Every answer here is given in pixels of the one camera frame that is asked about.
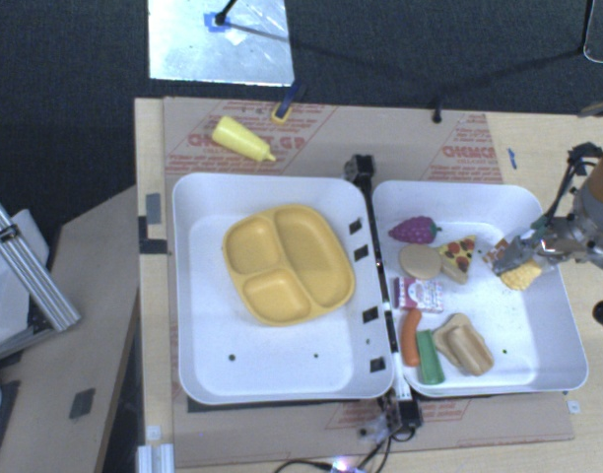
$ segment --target black carpet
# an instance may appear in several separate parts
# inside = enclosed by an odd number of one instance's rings
[[[586,1],[285,0],[305,101],[551,113],[603,101],[603,65],[578,51]],[[603,57],[603,0],[591,31]],[[147,61],[147,0],[0,0],[0,200],[11,214],[30,208],[52,239],[132,185],[137,97],[283,93],[151,81]]]

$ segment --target yellow divided plate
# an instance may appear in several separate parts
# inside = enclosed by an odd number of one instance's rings
[[[304,205],[276,207],[234,224],[223,253],[246,307],[272,326],[334,310],[354,292],[354,272],[339,239]]]

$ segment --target metal sheet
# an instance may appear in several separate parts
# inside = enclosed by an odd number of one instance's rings
[[[295,79],[284,0],[149,0],[153,79],[289,86]]]

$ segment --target cardboard sheet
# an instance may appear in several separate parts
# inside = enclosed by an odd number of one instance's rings
[[[168,99],[164,102],[167,198],[194,171],[340,176],[354,154],[374,155],[375,184],[389,178],[502,182],[485,114],[446,111],[435,124],[426,110],[297,104],[289,123],[269,119],[262,101]],[[222,115],[268,140],[277,162],[259,164],[211,141]],[[167,204],[168,246],[172,246]],[[169,259],[172,409],[179,468],[367,453],[359,429],[379,415],[375,401],[205,407],[190,401],[177,377],[173,261]],[[395,450],[572,439],[560,393],[428,400],[417,438]]]

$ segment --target yellow squeeze bottle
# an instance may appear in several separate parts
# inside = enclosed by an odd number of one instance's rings
[[[212,140],[256,162],[275,161],[275,156],[271,154],[269,144],[227,115],[221,117],[216,128],[214,128]]]

